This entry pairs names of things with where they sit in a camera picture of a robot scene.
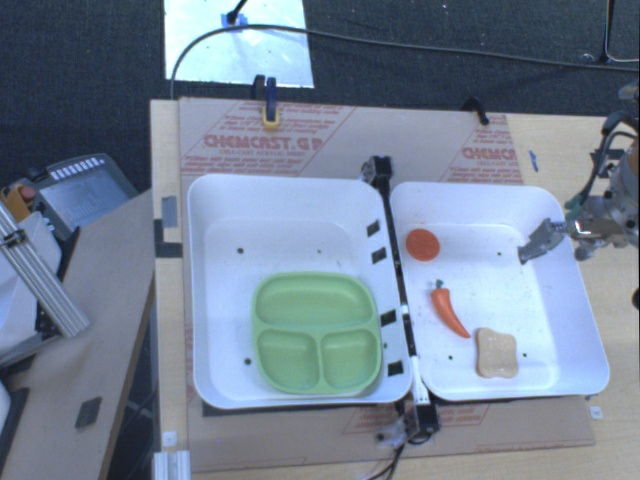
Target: wire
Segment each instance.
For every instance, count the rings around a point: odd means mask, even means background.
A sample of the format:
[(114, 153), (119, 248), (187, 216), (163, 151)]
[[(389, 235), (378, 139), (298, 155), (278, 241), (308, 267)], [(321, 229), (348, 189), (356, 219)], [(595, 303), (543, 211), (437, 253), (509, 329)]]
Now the wire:
[(618, 59), (613, 55), (609, 55), (609, 37), (611, 36), (611, 22), (613, 21), (613, 6), (615, 0), (607, 0), (607, 10), (604, 21), (604, 44), (603, 44), (603, 54), (607, 61), (619, 62), (619, 63), (630, 63), (630, 62), (640, 62), (640, 59)]
[(126, 430), (131, 426), (131, 424), (138, 419), (144, 408), (153, 400), (158, 392), (158, 385), (156, 384), (151, 393), (145, 398), (137, 407), (135, 412), (131, 415), (131, 417), (127, 420), (126, 423), (123, 423), (120, 427), (120, 431), (118, 432), (118, 436), (121, 436), (126, 432)]
[(419, 433), (407, 441), (412, 446), (420, 446), (431, 439), (431, 434)]
[(144, 446), (144, 449), (142, 450), (142, 453), (140, 454), (140, 456), (138, 457), (138, 460), (136, 460), (135, 464), (129, 471), (129, 474), (126, 477), (126, 480), (133, 480), (136, 473), (140, 471), (142, 467), (145, 465), (145, 462), (147, 461), (147, 457), (152, 450), (153, 450), (153, 433), (151, 434), (151, 437), (147, 439), (147, 442)]
[(389, 463), (388, 466), (386, 466), (382, 471), (379, 471), (375, 475), (370, 476), (366, 480), (377, 480), (378, 478), (382, 478), (383, 475), (386, 475), (385, 480), (391, 480), (393, 478), (394, 473), (396, 472), (396, 468), (398, 467), (398, 462), (400, 461), (400, 455), (402, 455), (403, 450), (404, 450), (404, 444), (400, 445), (396, 449), (396, 453), (393, 456), (393, 459), (391, 459), (391, 462)]
[(533, 58), (533, 57), (523, 57), (523, 56), (519, 56), (519, 55), (508, 55), (508, 54), (505, 54), (505, 53), (485, 52), (485, 51), (482, 51), (482, 50), (467, 50), (467, 49), (463, 49), (463, 48), (447, 48), (447, 47), (442, 47), (442, 46), (428, 46), (428, 45), (421, 45), (421, 44), (394, 43), (394, 42), (390, 42), (390, 41), (378, 41), (376, 39), (365, 39), (365, 38), (360, 38), (360, 37), (351, 37), (351, 36), (345, 36), (345, 35), (341, 35), (341, 34), (333, 34), (333, 33), (330, 33), (330, 32), (323, 32), (323, 31), (320, 31), (320, 30), (290, 27), (290, 26), (286, 26), (286, 25), (252, 24), (252, 25), (237, 25), (237, 26), (234, 26), (234, 27), (225, 27), (225, 28), (219, 28), (219, 29), (211, 30), (209, 32), (206, 32), (206, 33), (196, 37), (193, 41), (191, 41), (185, 47), (185, 49), (182, 50), (182, 53), (178, 56), (178, 59), (176, 60), (174, 66), (173, 66), (173, 71), (171, 73), (171, 79), (170, 79), (170, 89), (169, 89), (171, 99), (174, 99), (174, 84), (175, 84), (175, 80), (176, 80), (176, 74), (178, 73), (178, 68), (180, 67), (180, 64), (182, 64), (182, 61), (187, 56), (187, 54), (195, 46), (197, 46), (202, 41), (204, 41), (205, 39), (208, 39), (210, 37), (213, 37), (213, 36), (216, 36), (216, 35), (219, 35), (219, 34), (224, 34), (224, 33), (227, 33), (227, 32), (236, 32), (236, 31), (242, 31), (242, 30), (260, 30), (260, 31), (277, 30), (277, 31), (281, 31), (281, 32), (292, 32), (292, 33), (295, 33), (295, 34), (306, 34), (307, 36), (323, 37), (323, 38), (326, 38), (326, 39), (334, 39), (336, 41), (346, 41), (346, 42), (350, 42), (350, 43), (365, 44), (365, 45), (369, 45), (369, 46), (379, 46), (379, 47), (385, 47), (385, 48), (401, 48), (401, 49), (405, 49), (405, 50), (416, 50), (416, 51), (424, 51), (424, 52), (449, 53), (449, 54), (455, 54), (455, 55), (469, 55), (469, 56), (475, 56), (475, 57), (489, 57), (489, 58), (493, 58), (493, 59), (506, 60), (506, 61), (512, 61), (512, 62), (526, 62), (526, 63), (530, 63), (530, 64), (541, 64), (541, 65), (545, 65), (545, 66), (563, 67), (563, 68), (569, 68), (569, 69), (591, 69), (591, 70), (599, 70), (599, 71), (620, 71), (620, 72), (625, 72), (625, 73), (637, 73), (638, 72), (637, 69), (633, 69), (633, 68), (609, 67), (609, 66), (601, 66), (601, 65), (593, 65), (593, 64), (573, 64), (571, 62), (562, 62), (562, 61), (555, 61), (555, 60), (537, 59), (537, 58)]

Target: cardboard sheet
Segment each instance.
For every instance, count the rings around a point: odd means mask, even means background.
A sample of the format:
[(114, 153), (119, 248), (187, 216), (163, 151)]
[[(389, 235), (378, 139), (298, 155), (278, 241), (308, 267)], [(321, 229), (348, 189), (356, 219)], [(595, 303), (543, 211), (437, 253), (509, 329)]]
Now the cardboard sheet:
[[(357, 178), (372, 155), (393, 159), (402, 181), (522, 183), (506, 119), (491, 115), (310, 104), (279, 104), (281, 124), (265, 130), (256, 101), (180, 102), (182, 202), (210, 172)], [(188, 226), (182, 213), (183, 243)], [(192, 378), (188, 247), (184, 247), (189, 449), (194, 471), (387, 459), (375, 436), (397, 419), (393, 405), (220, 411), (206, 407)], [(583, 446), (594, 443), (580, 397), (447, 404), (441, 430), (407, 456)]]

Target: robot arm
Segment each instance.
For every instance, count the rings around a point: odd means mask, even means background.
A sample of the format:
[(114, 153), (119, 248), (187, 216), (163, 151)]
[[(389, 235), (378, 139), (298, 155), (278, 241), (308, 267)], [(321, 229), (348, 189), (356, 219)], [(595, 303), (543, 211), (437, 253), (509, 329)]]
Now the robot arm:
[[(638, 103), (638, 82), (621, 89), (622, 99), (633, 99)], [(618, 125), (631, 126), (636, 135), (615, 131)], [(602, 129), (602, 144), (591, 177), (584, 189), (565, 204), (568, 211), (563, 222), (545, 219), (529, 236), (529, 242), (518, 247), (518, 257), (524, 265), (557, 246), (566, 235), (578, 242), (576, 259), (586, 260), (596, 249), (613, 244), (624, 247), (628, 243), (638, 247), (638, 116), (620, 111), (606, 120)], [(610, 183), (601, 196), (590, 195), (595, 177), (603, 169), (607, 152), (618, 135), (633, 137), (632, 146), (610, 171)]]

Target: orange round object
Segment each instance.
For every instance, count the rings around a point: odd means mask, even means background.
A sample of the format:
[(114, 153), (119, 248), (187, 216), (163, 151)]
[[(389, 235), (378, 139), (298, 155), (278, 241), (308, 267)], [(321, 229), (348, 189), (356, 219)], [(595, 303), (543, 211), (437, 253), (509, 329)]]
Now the orange round object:
[(407, 235), (407, 251), (418, 261), (429, 261), (440, 252), (440, 242), (431, 231), (417, 228)]

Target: white tray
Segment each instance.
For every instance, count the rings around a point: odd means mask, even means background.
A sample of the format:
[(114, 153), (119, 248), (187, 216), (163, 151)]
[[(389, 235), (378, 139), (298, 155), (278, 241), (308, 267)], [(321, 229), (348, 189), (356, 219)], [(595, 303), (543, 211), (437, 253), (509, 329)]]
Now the white tray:
[[(200, 396), (225, 408), (388, 403), (409, 390), (411, 368), (382, 199), (355, 180), (211, 174), (187, 197), (193, 297), (194, 380)], [(379, 231), (368, 236), (367, 228)], [(372, 263), (372, 253), (386, 258)], [(381, 327), (382, 368), (362, 392), (296, 395), (261, 376), (253, 352), (251, 299), (266, 277), (318, 271), (351, 275), (367, 286)], [(402, 373), (389, 365), (403, 365)]]
[[(566, 239), (522, 266), (517, 246), (544, 218), (564, 216), (548, 192), (526, 186), (403, 183), (391, 196), (420, 373), (447, 400), (594, 394), (609, 366), (582, 277)], [(439, 255), (413, 259), (404, 247), (411, 229), (432, 231)], [(454, 334), (432, 307), (437, 279), (472, 338)], [(473, 332), (512, 334), (519, 373), (485, 379), (476, 373)]]

